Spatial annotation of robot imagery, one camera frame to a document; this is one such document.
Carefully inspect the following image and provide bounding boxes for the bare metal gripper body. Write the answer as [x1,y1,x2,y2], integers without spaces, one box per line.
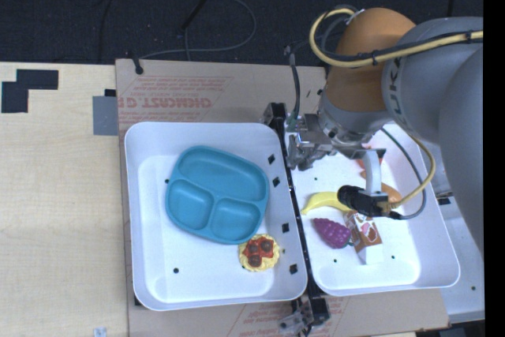
[287,113,374,159]

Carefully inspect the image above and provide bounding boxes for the yellow banana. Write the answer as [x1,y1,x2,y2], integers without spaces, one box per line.
[300,191,347,216]

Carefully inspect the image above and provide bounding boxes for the thin black rod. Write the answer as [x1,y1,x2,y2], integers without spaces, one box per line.
[275,117,323,313]

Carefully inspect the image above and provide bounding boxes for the purple grapes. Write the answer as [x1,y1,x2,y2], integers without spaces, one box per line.
[312,217,353,250]

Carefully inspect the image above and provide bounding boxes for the blue divided plate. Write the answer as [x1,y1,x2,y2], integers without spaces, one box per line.
[164,144,271,245]

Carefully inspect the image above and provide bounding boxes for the orange sausage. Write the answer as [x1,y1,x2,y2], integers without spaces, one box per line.
[357,156,403,205]

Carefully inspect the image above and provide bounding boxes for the brown and white carton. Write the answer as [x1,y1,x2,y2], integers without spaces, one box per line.
[342,209,386,266]

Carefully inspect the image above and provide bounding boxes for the yellow spaghetti with meatballs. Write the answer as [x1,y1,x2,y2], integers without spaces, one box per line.
[238,233,282,273]

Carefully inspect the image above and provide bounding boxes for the brown cardboard board red print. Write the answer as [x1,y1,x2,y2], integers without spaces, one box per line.
[114,58,451,337]

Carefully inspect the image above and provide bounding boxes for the white plastic tray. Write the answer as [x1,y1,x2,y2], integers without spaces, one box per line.
[284,118,462,298]
[124,121,309,312]

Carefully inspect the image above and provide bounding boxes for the black block with thin wires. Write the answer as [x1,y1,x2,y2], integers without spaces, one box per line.
[264,102,287,128]
[306,292,331,327]

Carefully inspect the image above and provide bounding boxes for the black cylinder on white bracket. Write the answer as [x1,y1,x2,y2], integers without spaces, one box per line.
[337,148,391,219]

